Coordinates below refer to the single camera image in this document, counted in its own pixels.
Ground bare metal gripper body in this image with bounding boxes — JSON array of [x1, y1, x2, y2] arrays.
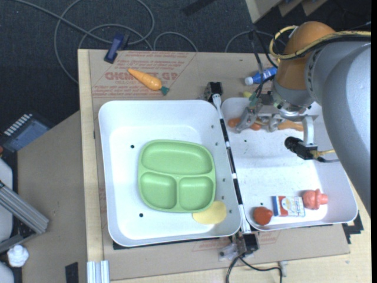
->
[[256, 92, 310, 121]]

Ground orange carrot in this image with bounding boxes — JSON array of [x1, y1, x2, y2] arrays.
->
[[127, 68, 170, 96]]

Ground white red blue carton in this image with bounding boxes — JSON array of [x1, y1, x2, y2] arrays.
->
[[270, 195, 306, 218]]

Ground orange sausage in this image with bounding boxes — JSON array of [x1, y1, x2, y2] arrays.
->
[[227, 117, 263, 131]]

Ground black block with thin wires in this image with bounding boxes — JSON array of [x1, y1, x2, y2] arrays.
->
[[202, 81, 223, 100], [219, 232, 260, 261]]

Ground green divided plate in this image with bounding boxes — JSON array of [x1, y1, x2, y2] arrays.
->
[[137, 139, 217, 213]]

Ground thin black and white rod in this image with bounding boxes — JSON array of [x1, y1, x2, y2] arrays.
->
[[212, 94, 252, 234]]

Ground white plastic bottle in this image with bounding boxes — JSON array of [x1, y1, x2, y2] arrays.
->
[[6, 244, 30, 268]]

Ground brown cardboard board red print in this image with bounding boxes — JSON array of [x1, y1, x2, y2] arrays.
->
[[88, 50, 352, 281]]

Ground black cylinder on white bracket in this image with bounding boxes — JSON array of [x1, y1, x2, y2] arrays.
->
[[284, 115, 319, 160]]

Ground white plastic tray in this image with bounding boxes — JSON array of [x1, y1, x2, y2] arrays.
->
[[220, 97, 359, 232], [98, 99, 243, 248]]

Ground tan toy food piece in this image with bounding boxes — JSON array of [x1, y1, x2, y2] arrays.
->
[[277, 120, 305, 133]]

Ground blue and white bottle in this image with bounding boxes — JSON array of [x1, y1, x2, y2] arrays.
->
[[244, 66, 279, 86]]

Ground pale yellow round biscuit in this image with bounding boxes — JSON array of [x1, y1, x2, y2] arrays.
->
[[191, 200, 228, 225]]

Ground red-orange toy food lump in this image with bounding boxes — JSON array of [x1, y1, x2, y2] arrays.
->
[[253, 206, 274, 226]]

